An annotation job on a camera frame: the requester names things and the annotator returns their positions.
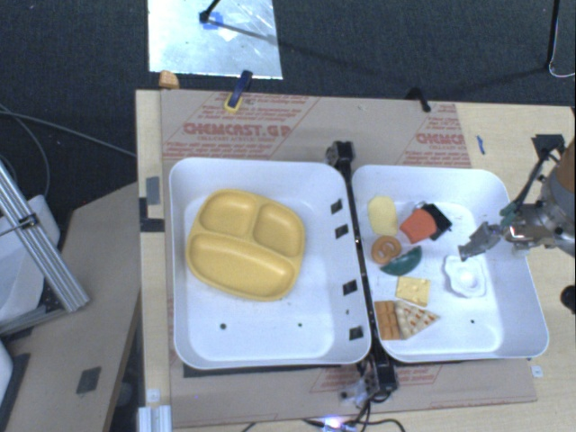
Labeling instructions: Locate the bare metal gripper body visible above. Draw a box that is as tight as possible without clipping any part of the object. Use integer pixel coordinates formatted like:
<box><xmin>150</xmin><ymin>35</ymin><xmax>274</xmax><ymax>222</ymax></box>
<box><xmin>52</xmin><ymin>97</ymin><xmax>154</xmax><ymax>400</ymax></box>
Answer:
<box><xmin>498</xmin><ymin>203</ymin><xmax>576</xmax><ymax>255</ymax></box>

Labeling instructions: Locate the white toy fried egg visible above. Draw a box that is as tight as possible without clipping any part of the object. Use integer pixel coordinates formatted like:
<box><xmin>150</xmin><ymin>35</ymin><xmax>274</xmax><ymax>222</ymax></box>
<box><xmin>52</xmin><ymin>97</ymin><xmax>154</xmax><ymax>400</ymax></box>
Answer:
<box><xmin>442</xmin><ymin>254</ymin><xmax>488</xmax><ymax>298</ymax></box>

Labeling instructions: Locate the black toy block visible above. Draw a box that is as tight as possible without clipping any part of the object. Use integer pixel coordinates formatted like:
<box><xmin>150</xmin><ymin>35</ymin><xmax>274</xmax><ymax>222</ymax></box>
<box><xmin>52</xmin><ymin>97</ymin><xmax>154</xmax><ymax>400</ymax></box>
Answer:
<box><xmin>420</xmin><ymin>202</ymin><xmax>453</xmax><ymax>241</ymax></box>

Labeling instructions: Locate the orange toy carton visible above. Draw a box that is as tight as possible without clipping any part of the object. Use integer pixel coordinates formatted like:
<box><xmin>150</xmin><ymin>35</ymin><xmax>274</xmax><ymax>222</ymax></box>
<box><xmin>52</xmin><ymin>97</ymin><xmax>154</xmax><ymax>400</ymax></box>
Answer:
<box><xmin>399</xmin><ymin>208</ymin><xmax>438</xmax><ymax>245</ymax></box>

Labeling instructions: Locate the green toy melon slice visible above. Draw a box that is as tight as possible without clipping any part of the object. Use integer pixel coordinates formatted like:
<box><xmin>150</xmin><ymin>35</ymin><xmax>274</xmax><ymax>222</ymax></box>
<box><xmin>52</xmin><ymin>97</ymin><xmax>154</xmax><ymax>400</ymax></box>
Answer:
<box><xmin>379</xmin><ymin>245</ymin><xmax>424</xmax><ymax>276</ymax></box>

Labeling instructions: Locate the yellow toy cheese slice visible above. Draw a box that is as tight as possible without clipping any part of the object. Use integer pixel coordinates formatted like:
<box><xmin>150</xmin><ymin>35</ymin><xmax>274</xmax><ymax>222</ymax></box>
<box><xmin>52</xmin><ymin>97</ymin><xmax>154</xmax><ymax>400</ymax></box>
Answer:
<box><xmin>394</xmin><ymin>275</ymin><xmax>431</xmax><ymax>307</ymax></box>

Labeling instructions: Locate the white plastic tray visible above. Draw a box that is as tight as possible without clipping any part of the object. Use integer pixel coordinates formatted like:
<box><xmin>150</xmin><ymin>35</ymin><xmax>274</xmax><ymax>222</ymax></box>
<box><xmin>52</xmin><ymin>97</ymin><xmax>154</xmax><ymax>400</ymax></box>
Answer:
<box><xmin>350</xmin><ymin>164</ymin><xmax>551</xmax><ymax>363</ymax></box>
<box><xmin>168</xmin><ymin>157</ymin><xmax>373</xmax><ymax>371</ymax></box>

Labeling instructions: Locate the toy pizza slice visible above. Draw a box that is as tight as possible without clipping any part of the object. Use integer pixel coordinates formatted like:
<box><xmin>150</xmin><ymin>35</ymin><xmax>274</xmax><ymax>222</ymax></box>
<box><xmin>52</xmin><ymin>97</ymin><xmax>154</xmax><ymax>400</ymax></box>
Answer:
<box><xmin>394</xmin><ymin>299</ymin><xmax>441</xmax><ymax>340</ymax></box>

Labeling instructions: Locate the orange toy pretzel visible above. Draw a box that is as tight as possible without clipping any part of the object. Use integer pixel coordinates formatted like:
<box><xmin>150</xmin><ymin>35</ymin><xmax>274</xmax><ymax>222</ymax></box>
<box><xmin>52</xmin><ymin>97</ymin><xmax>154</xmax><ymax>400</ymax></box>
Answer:
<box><xmin>371</xmin><ymin>235</ymin><xmax>403</xmax><ymax>264</ymax></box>

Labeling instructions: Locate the pale yellow toy potato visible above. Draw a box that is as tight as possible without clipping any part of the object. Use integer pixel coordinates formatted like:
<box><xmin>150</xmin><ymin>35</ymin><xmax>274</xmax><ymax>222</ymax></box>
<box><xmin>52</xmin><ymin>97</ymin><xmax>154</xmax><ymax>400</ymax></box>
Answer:
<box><xmin>367</xmin><ymin>195</ymin><xmax>400</xmax><ymax>238</ymax></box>

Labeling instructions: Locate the orange toy waffle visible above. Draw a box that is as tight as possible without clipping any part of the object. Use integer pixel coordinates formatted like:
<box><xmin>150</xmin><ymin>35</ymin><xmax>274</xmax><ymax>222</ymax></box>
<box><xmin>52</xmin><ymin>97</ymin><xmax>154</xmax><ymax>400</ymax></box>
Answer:
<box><xmin>373</xmin><ymin>300</ymin><xmax>402</xmax><ymax>342</ymax></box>

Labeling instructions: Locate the thin black rod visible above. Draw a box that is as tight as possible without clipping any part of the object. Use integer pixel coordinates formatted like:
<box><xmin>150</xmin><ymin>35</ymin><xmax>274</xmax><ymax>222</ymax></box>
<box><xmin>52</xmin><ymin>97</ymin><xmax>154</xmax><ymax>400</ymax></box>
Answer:
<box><xmin>337</xmin><ymin>162</ymin><xmax>389</xmax><ymax>375</ymax></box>

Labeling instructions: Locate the brown cardboard board red print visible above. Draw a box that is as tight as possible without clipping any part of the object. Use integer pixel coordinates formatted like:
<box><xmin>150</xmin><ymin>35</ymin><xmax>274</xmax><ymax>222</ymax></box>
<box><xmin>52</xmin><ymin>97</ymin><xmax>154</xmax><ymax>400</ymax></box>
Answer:
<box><xmin>159</xmin><ymin>90</ymin><xmax>539</xmax><ymax>428</ymax></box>

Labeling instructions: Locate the yellow divided plate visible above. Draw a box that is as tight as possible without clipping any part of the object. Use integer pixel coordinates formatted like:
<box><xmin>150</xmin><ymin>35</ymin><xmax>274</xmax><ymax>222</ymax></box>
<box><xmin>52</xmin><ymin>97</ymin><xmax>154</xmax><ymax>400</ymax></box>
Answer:
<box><xmin>184</xmin><ymin>188</ymin><xmax>308</xmax><ymax>303</ymax></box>

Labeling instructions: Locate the orange toy bread piece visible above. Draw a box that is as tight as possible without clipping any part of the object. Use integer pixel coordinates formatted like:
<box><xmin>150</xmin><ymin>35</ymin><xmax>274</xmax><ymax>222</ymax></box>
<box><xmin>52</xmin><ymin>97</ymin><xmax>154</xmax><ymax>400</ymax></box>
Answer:
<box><xmin>157</xmin><ymin>69</ymin><xmax>180</xmax><ymax>91</ymax></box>

